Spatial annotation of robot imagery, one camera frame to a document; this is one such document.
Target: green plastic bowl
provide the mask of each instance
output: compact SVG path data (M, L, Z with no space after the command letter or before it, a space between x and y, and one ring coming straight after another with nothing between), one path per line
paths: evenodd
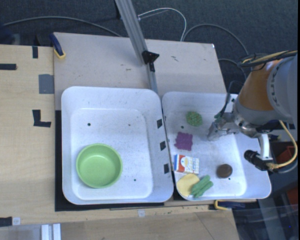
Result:
M122 160L111 146L96 143L80 151L76 158L76 171L89 187L106 188L120 178Z

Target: black mount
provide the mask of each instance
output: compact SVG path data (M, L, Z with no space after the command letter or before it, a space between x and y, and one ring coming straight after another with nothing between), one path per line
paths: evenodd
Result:
M252 150L247 150L246 152L244 152L244 158L248 160L251 164L253 164L260 171L269 170L267 163L273 162L272 158L269 158L267 160L262 160L260 154Z
M145 64L149 64L151 72L155 72L154 62L158 57L159 57L159 54L156 54L154 52L150 52L147 50L142 52L143 61Z

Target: small carton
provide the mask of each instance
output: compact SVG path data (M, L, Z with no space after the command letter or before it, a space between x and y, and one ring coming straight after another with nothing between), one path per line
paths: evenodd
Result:
M174 171L185 174L199 174L199 158L176 154L174 156Z

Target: white cable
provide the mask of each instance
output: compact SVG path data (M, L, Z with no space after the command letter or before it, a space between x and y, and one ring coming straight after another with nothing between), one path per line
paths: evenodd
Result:
M244 49L245 53L246 53L247 55L249 55L249 52L248 52L247 48L245 47L245 45L240 41L240 39L239 39L234 33L232 33L230 30L228 30L228 29L226 29L226 28L224 28L224 27L222 27L222 26L216 25L216 24L209 24L209 23L206 24L206 23L203 23L203 24L195 25L195 26L193 26L192 28L190 28L190 29L186 32L186 34L184 35L182 41L184 41L184 40L186 39L187 35L188 35L192 30L194 30L194 29L196 29L196 28L199 28L199 27L215 27L215 28L221 29L221 30L223 30L223 31L226 31L227 33L229 33L231 36L233 36L233 37L240 43L240 45L241 45L242 48Z
M167 11L169 11L169 10L158 11L158 12L150 14L148 16L143 16L142 19L145 19L145 18L148 18L148 17L152 17L152 16L155 16L155 15L158 15L158 14L163 14L163 13L165 13Z
M142 18L146 18L146 17L142 17L142 16L144 16L144 15L147 15L147 14L150 14L150 13L153 13L153 12L157 12L157 11L163 11L163 12L164 12L164 11L168 11L168 10L175 11L175 12L177 12L178 14L180 14L180 15L183 17L183 20L184 20L184 30L183 30L183 32L182 32L182 36L181 36L181 39L180 39L180 41L182 42L183 39L184 39L184 34L186 33L186 29L187 29L187 20L186 20L186 17L185 17L180 11L178 11L178 10L176 10L176 9L173 9L173 8L168 8L168 7L165 7L165 8L158 8L158 9L153 9L153 10L146 11L146 12L144 12L144 13L139 14L139 15L138 15L138 20L141 21Z

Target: metal pole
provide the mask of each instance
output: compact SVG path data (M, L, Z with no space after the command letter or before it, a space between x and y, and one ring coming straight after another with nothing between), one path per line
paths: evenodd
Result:
M144 35L142 33L137 14L131 0L115 0L116 6L121 14L125 29L130 37L132 46L138 60L146 64L150 88L158 93L157 80L154 70L151 70L150 64L143 59L142 53L148 51Z

